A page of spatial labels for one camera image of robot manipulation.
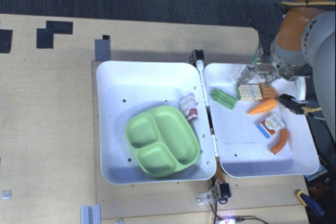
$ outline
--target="carrot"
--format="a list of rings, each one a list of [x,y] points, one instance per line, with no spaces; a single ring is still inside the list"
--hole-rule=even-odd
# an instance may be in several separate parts
[[[288,130],[287,129],[282,129],[281,132],[280,132],[280,139],[279,139],[278,143],[271,148],[271,152],[273,154],[277,154],[280,150],[283,149],[283,147],[287,143],[288,136],[289,136]]]
[[[274,98],[267,99],[266,101],[262,102],[261,104],[257,105],[255,108],[251,109],[247,114],[257,114],[261,112],[270,111],[278,105],[278,101]]]

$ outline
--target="green plate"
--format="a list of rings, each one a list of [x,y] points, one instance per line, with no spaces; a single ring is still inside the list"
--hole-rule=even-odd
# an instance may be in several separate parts
[[[133,117],[126,138],[141,169],[165,177],[191,166],[200,156],[197,137],[184,115],[163,105]]]

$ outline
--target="toy sausage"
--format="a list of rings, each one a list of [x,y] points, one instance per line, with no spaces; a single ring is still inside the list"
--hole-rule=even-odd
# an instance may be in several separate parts
[[[280,139],[276,145],[271,148],[271,152],[277,154],[280,150],[283,149],[287,143],[289,132],[287,129],[282,129],[280,132]]]

